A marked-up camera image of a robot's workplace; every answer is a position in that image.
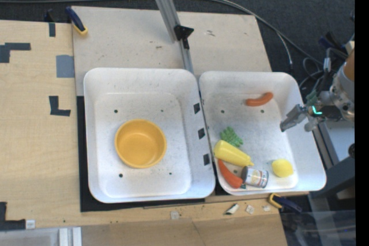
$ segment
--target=green light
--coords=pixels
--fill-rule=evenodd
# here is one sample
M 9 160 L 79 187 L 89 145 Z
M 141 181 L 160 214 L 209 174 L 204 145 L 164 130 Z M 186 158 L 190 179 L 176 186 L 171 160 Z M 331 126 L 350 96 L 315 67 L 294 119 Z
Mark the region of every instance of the green light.
M 315 109 L 315 106 L 314 105 L 312 105 L 311 107 L 312 107 L 312 111 L 314 112 L 314 114 L 316 114 L 316 115 L 323 114 L 322 112 L 317 112 L 317 109 Z

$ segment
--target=orange bowl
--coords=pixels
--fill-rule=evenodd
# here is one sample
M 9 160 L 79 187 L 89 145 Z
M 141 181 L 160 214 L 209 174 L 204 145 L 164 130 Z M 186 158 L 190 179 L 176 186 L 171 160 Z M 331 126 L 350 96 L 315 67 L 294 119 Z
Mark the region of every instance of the orange bowl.
M 122 124 L 115 134 L 119 158 L 133 168 L 148 168 L 159 163 L 167 150 L 162 130 L 153 122 L 133 119 Z

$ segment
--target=green vegetable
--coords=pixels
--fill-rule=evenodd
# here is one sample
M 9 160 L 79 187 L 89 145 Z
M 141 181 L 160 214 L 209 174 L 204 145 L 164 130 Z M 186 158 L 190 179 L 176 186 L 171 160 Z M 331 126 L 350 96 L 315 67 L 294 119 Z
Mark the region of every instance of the green vegetable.
M 236 134 L 233 128 L 229 126 L 220 133 L 220 138 L 235 147 L 239 147 L 243 144 L 243 140 Z

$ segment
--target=blue clamp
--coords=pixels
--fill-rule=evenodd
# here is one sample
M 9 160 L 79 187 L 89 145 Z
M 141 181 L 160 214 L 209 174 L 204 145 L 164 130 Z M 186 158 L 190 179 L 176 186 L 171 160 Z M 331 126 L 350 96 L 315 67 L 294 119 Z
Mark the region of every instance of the blue clamp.
M 272 204 L 274 207 L 281 209 L 283 207 L 289 208 L 296 213 L 301 213 L 302 208 L 298 206 L 295 202 L 287 200 L 286 198 L 281 197 L 275 193 L 272 193 L 268 197 L 268 202 Z
M 65 8 L 65 12 L 72 20 L 74 29 L 76 29 L 79 34 L 86 35 L 88 31 L 87 27 L 83 25 L 81 19 L 75 13 L 75 11 L 72 8 L 70 8 L 70 6 L 67 6 Z

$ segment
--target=white tray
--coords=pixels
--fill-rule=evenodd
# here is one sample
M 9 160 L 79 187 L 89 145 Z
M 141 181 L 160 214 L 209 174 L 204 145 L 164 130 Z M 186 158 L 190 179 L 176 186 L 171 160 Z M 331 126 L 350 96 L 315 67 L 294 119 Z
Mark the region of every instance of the white tray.
M 214 190 L 198 84 L 190 72 L 96 68 L 84 77 L 84 96 L 88 183 L 97 200 L 197 199 Z M 119 126 L 136 118 L 156 123 L 167 139 L 164 158 L 150 168 L 128 167 L 114 148 Z
M 314 191 L 325 185 L 325 170 L 313 134 L 304 130 L 306 122 L 284 133 L 280 131 L 280 122 L 293 106 L 303 105 L 298 85 L 290 75 L 209 71 L 200 76 L 199 87 L 212 148 L 220 140 L 220 133 L 230 126 L 243 140 L 240 149 L 251 156 L 253 168 L 269 172 L 265 188 L 246 186 L 246 189 L 232 188 L 218 172 L 219 182 L 226 192 L 248 195 L 294 191 L 296 187 Z M 260 107 L 245 105 L 245 99 L 259 97 L 265 92 L 274 94 L 267 104 Z M 293 175 L 284 178 L 274 175 L 271 163 L 278 158 L 292 163 Z M 240 176 L 242 168 L 225 164 Z

